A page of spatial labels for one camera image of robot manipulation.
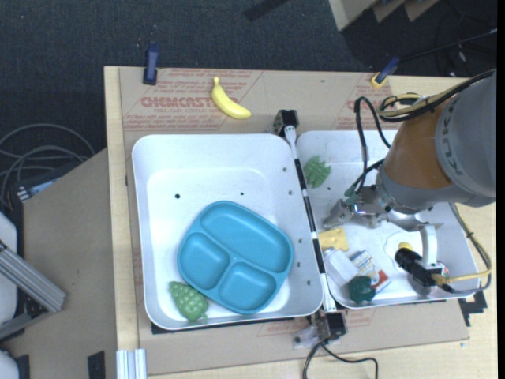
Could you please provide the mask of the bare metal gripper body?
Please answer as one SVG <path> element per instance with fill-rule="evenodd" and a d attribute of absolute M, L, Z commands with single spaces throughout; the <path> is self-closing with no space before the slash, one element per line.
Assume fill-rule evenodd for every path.
<path fill-rule="evenodd" d="M 429 210 L 443 200 L 441 189 L 418 189 L 408 186 L 367 186 L 359 194 L 354 213 L 368 218 L 384 214 L 387 222 L 405 231 L 418 231 L 417 214 Z"/>

